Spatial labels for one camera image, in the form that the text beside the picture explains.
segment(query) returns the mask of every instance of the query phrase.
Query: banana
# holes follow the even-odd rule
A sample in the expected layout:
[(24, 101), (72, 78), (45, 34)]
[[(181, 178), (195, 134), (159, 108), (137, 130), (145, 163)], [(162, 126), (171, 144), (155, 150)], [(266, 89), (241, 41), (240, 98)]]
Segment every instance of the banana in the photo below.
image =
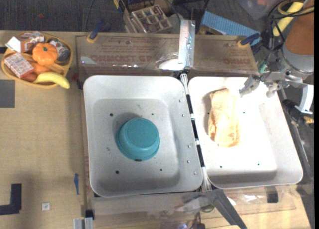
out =
[(39, 74), (33, 83), (47, 83), (47, 82), (56, 83), (65, 89), (70, 88), (70, 83), (68, 79), (66, 79), (63, 75), (60, 75), (56, 72), (45, 72), (45, 73)]

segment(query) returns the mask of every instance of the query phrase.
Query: wooden surface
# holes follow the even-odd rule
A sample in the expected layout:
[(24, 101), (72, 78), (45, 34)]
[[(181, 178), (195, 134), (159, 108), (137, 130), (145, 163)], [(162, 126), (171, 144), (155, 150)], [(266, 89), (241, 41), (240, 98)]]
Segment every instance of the wooden surface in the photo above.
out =
[[(17, 31), (0, 31), (0, 47)], [(74, 49), (75, 36), (82, 33), (48, 32), (68, 42)], [(49, 90), (15, 84), (15, 108), (0, 108), (0, 205), (9, 204), (11, 184), (22, 183), (22, 210), (0, 216), (0, 228), (71, 229), (86, 207), (84, 156), (80, 98), (82, 91), (71, 80), (76, 59), (67, 75), (71, 88)], [(0, 79), (8, 77), (0, 71)], [(74, 175), (79, 174), (79, 195)], [(298, 195), (292, 195), (292, 210), (242, 215), (248, 228), (309, 229), (309, 222)], [(50, 202), (42, 211), (41, 203)], [(223, 217), (203, 219), (206, 228), (235, 229)], [(159, 224), (113, 228), (156, 229)], [(94, 228), (112, 228), (96, 218)]]

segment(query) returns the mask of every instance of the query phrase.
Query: teal lid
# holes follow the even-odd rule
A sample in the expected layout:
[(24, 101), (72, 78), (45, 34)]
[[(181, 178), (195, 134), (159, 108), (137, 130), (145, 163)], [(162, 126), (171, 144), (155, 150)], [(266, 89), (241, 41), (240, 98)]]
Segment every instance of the teal lid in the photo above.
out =
[(117, 146), (127, 158), (143, 161), (153, 157), (160, 147), (157, 127), (144, 118), (124, 123), (117, 133)]

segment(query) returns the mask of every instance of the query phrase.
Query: slice of bread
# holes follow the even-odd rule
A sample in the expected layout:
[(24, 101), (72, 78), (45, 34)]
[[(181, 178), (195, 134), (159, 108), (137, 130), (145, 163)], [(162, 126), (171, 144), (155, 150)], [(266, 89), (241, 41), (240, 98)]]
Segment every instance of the slice of bread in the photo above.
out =
[(208, 134), (220, 147), (239, 144), (239, 121), (236, 114), (237, 97), (229, 89), (210, 94), (211, 111), (208, 119)]

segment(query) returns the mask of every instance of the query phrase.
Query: yellow handle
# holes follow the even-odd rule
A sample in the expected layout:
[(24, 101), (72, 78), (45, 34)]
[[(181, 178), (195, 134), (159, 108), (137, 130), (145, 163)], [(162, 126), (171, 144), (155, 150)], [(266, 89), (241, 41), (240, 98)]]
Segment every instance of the yellow handle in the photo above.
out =
[[(299, 10), (301, 10), (301, 8), (303, 7), (303, 4), (302, 3), (293, 3), (290, 8), (287, 10), (288, 13), (294, 13), (294, 12), (297, 12)], [(280, 31), (284, 31), (284, 29), (289, 25), (289, 23), (293, 20), (293, 17), (286, 17), (286, 18), (283, 18), (281, 19), (279, 22), (278, 22), (278, 28), (280, 29)], [(277, 28), (275, 27), (273, 29), (273, 34), (274, 36), (279, 36), (279, 32), (277, 30)]]

